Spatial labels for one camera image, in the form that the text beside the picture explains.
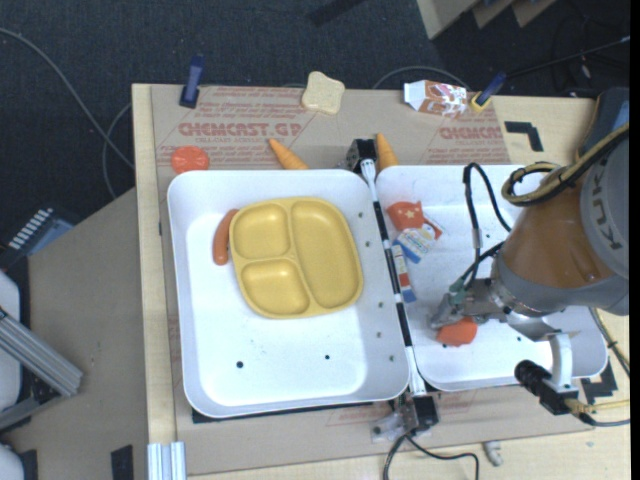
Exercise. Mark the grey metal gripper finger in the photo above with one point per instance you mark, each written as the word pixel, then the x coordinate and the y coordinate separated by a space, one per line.
pixel 442 317

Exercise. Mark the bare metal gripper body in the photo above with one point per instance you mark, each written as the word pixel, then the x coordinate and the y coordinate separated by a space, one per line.
pixel 477 303

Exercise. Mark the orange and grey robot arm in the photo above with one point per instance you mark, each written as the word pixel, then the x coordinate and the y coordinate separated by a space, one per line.
pixel 555 238

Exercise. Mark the orange rounded toy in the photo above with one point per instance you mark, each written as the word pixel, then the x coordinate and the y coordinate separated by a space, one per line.
pixel 457 334

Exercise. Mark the white red and blue bottle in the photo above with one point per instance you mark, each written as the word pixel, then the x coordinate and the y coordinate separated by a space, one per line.
pixel 402 273

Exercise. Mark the thin black and white rod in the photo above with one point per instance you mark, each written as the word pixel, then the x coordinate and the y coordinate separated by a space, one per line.
pixel 395 278

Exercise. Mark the red packet with yellow stars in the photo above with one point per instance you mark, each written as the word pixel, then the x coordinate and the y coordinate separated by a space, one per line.
pixel 406 214

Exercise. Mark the white plastic tray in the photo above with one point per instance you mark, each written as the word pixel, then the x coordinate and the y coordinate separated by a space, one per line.
pixel 300 363
pixel 450 188

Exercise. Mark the yellow divided plate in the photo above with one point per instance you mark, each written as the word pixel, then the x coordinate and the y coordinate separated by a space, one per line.
pixel 300 258

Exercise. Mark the orange carrot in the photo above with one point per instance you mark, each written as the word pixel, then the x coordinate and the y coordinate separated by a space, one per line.
pixel 287 157
pixel 386 153

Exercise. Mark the white and orange carton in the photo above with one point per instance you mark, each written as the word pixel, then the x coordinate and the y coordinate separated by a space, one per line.
pixel 437 99

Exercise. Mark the orange sausage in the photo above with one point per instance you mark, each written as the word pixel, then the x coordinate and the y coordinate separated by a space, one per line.
pixel 220 243

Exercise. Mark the beige bread slice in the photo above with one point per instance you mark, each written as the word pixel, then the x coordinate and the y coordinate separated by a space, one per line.
pixel 323 93

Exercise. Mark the brown cardboard board red print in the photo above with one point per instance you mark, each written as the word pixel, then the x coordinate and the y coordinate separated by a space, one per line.
pixel 240 133

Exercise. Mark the orange round slice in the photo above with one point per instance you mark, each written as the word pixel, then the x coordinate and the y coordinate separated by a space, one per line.
pixel 190 159

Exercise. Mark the black cylinder on white bracket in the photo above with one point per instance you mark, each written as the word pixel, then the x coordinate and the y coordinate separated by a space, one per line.
pixel 560 363

